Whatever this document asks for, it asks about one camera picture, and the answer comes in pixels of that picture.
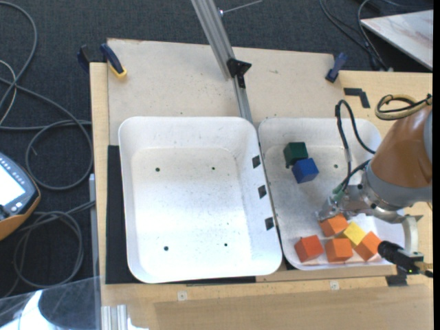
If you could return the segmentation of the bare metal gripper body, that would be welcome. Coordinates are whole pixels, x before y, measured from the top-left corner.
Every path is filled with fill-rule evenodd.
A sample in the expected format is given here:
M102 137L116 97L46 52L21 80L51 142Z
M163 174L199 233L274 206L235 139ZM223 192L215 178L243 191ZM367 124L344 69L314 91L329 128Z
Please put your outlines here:
M368 184L337 186L332 196L338 202L339 214L343 211L355 211L387 223L402 223L406 216L399 211L402 207L389 203L375 194Z

